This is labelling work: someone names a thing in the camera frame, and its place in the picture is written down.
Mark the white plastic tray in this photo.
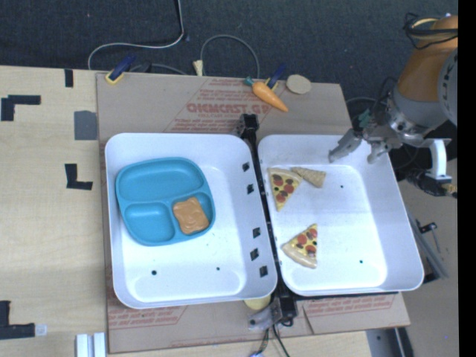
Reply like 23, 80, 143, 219
104, 132, 278, 309
257, 134, 425, 298

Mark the black block with wires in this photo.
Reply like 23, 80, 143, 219
275, 292, 299, 320
237, 113, 260, 139

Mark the black cylinder on white bracket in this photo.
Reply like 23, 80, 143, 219
405, 138, 457, 197

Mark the brown cardboard board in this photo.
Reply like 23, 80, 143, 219
94, 71, 411, 354

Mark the blue divided plate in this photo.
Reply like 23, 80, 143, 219
115, 156, 217, 247

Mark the tan waffle cone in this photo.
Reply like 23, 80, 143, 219
290, 166, 327, 189

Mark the pizza slice with pepperoni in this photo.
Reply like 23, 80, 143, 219
280, 223, 319, 269
267, 167, 303, 213

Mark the thin black rod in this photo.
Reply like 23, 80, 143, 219
248, 132, 286, 300

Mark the round tan biscuit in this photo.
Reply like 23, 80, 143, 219
285, 74, 312, 95

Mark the orange carrot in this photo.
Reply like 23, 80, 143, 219
243, 75, 289, 113

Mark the brown toast slice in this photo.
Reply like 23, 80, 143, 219
172, 196, 210, 236

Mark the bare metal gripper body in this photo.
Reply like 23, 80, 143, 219
361, 104, 425, 149

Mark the yellow round object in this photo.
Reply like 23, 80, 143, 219
243, 294, 273, 311

